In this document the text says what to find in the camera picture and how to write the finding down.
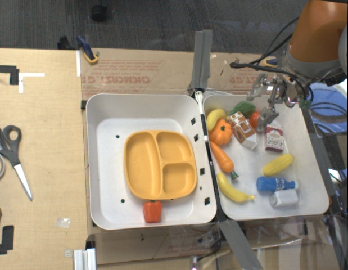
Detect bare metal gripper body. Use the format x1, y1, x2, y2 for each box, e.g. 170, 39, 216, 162
274, 72, 309, 108

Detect red tomato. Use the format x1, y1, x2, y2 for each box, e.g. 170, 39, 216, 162
248, 111, 261, 129

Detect red and white box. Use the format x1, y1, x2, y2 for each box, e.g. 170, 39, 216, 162
264, 124, 284, 153

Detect green leafy vegetable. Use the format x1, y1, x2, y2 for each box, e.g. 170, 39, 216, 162
229, 101, 257, 119

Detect brown and white carton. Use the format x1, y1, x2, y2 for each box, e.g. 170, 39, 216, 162
228, 111, 259, 151

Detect yellow corn cob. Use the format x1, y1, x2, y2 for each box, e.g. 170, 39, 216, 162
262, 153, 295, 177

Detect orange bell pepper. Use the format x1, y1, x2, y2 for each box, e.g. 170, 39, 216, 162
208, 118, 233, 147

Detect short yellow banana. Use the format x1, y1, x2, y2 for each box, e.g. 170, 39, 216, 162
206, 108, 228, 132

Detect orange carrot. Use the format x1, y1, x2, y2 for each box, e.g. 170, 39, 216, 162
209, 140, 239, 180

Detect blue bottle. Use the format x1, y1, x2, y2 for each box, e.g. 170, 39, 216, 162
256, 175, 300, 192

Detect long yellow banana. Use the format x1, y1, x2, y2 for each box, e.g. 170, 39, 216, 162
216, 172, 255, 204

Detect white can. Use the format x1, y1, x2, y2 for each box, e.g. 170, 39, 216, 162
269, 188, 300, 208

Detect white plastic tray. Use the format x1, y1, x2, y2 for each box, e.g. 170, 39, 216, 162
202, 94, 330, 222
85, 93, 218, 231

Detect brown cardboard board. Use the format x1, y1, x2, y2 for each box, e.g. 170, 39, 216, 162
79, 48, 342, 267

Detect orange divided plate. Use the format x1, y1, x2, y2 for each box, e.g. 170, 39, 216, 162
124, 129, 198, 201

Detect red bell pepper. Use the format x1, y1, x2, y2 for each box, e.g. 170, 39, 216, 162
142, 200, 163, 223

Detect black cylinder on white bracket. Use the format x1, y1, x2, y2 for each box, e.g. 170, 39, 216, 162
323, 67, 347, 87

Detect grey handled scissors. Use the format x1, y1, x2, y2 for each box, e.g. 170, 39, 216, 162
0, 124, 33, 202

